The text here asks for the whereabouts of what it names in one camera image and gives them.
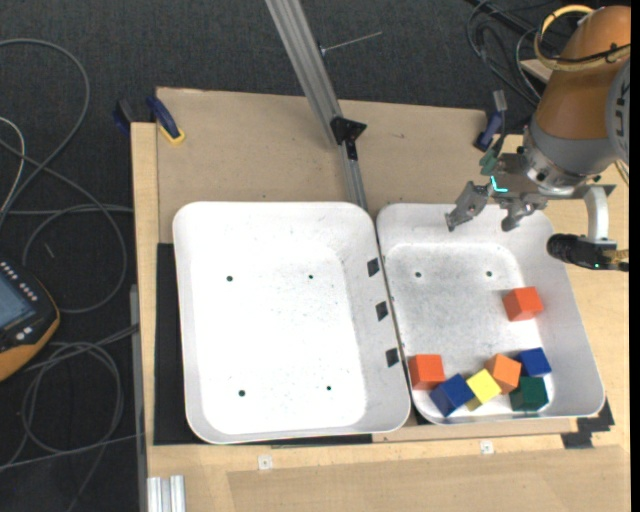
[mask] handheld device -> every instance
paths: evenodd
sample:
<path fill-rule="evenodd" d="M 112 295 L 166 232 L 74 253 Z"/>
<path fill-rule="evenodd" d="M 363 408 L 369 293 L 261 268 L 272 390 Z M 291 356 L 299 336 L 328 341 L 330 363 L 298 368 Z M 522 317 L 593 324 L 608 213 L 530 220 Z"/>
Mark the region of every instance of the handheld device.
<path fill-rule="evenodd" d="M 0 381 L 49 341 L 60 312 L 38 279 L 0 253 Z"/>

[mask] black carpet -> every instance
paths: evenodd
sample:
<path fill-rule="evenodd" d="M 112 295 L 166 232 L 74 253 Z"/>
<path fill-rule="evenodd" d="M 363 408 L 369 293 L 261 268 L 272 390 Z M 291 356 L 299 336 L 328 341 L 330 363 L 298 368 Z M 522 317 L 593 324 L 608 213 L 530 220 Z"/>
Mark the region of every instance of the black carpet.
<path fill-rule="evenodd" d="M 521 33 L 480 14 L 482 9 L 471 30 L 475 34 L 475 28 L 484 27 L 481 39 L 489 62 L 518 83 L 512 86 L 490 71 L 467 41 L 467 21 L 475 4 L 302 2 L 325 48 L 382 32 L 327 52 L 326 66 L 339 98 L 490 114 L 495 109 L 492 93 L 503 88 L 507 128 L 519 132 L 536 104 L 514 72 Z M 495 2 L 531 27 L 562 4 Z M 562 30 L 559 26 L 557 40 L 566 35 Z M 23 261 L 65 310 L 52 341 L 96 343 L 131 324 L 129 292 L 136 282 L 131 212 L 114 211 L 113 223 L 101 212 L 67 214 L 42 231 L 38 227 L 46 216 L 17 212 L 65 209 L 90 203 L 91 197 L 132 207 L 130 145 L 112 118 L 120 99 L 129 102 L 136 120 L 146 121 L 150 113 L 144 100 L 157 86 L 285 95 L 302 95 L 302 90 L 262 1 L 5 0 L 0 4 L 0 38 L 0 117 L 24 134 L 27 156 L 48 161 L 52 171 L 38 170 L 12 203 L 10 215 L 0 217 L 0 252 Z M 50 159 L 78 121 L 86 94 L 73 58 L 53 45 L 81 63 L 91 89 L 82 124 Z M 522 56 L 533 56 L 530 40 L 523 44 Z M 0 139 L 20 147 L 6 121 L 0 122 Z M 0 146 L 0 205 L 18 165 L 19 159 Z M 38 167 L 26 165 L 21 184 Z M 56 450 L 32 439 L 20 449 L 25 436 L 20 411 L 38 372 L 22 371 L 0 383 L 0 512 L 61 511 L 71 505 L 74 511 L 138 510 L 131 342 L 125 336 L 105 347 L 117 365 L 125 400 L 109 435 L 110 440 L 124 440 L 104 447 L 56 456 L 99 442 L 109 432 L 117 385 L 91 354 L 66 360 L 42 379 L 31 432 Z M 46 360 L 52 350 L 53 345 L 48 346 L 33 363 Z M 2 468 L 9 460 L 15 465 Z"/>

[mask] yellow cube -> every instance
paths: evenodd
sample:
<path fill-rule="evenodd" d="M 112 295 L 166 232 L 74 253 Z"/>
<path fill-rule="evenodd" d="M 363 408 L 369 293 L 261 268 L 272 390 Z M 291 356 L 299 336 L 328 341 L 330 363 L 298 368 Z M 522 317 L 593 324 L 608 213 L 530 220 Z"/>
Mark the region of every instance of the yellow cube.
<path fill-rule="evenodd" d="M 467 402 L 467 409 L 473 411 L 492 398 L 498 396 L 502 389 L 491 376 L 489 370 L 483 368 L 467 379 L 467 385 L 473 391 L 474 398 Z"/>

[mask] metal post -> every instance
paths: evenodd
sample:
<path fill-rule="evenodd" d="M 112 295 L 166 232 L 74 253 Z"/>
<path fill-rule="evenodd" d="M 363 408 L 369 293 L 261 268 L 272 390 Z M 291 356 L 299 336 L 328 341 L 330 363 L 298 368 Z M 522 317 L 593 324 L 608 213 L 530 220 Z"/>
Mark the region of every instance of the metal post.
<path fill-rule="evenodd" d="M 186 512 L 184 476 L 171 475 L 147 479 L 148 512 Z"/>
<path fill-rule="evenodd" d="M 133 285 L 129 291 L 131 307 L 131 324 L 140 325 L 140 302 L 138 285 Z M 136 454 L 138 458 L 138 500 L 140 512 L 147 512 L 147 440 L 144 425 L 144 390 L 142 379 L 142 345 L 140 329 L 131 335 L 131 355 L 133 364 L 133 403 L 136 415 Z"/>
<path fill-rule="evenodd" d="M 347 197 L 349 201 L 366 210 L 367 201 L 355 151 L 355 139 L 366 126 L 342 117 L 320 49 L 300 2 L 266 0 L 266 3 L 311 109 L 322 124 L 328 140 L 339 145 Z M 343 130 L 339 135 L 335 128 L 336 120 L 346 122 L 353 129 L 346 132 Z"/>

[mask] blue clamp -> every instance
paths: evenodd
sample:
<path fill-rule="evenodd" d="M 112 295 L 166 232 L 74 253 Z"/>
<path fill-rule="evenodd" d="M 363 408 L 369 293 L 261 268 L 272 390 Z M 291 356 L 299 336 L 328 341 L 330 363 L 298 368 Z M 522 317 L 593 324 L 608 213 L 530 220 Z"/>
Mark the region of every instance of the blue clamp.
<path fill-rule="evenodd" d="M 131 135 L 131 123 L 134 122 L 133 111 L 131 110 L 129 102 L 124 98 L 118 100 L 111 114 L 116 128 L 118 128 L 125 137 L 129 137 Z"/>
<path fill-rule="evenodd" d="M 174 146 L 182 144 L 185 134 L 178 127 L 173 116 L 167 110 L 167 107 L 164 106 L 164 103 L 154 96 L 147 96 L 146 103 L 160 124 L 160 132 L 162 132 L 165 138 Z"/>
<path fill-rule="evenodd" d="M 491 146 L 491 142 L 493 141 L 493 136 L 498 133 L 498 130 L 502 126 L 502 113 L 499 111 L 491 114 L 489 118 L 489 122 L 487 123 L 487 127 L 483 132 L 478 135 L 474 146 L 482 151 L 486 151 Z"/>

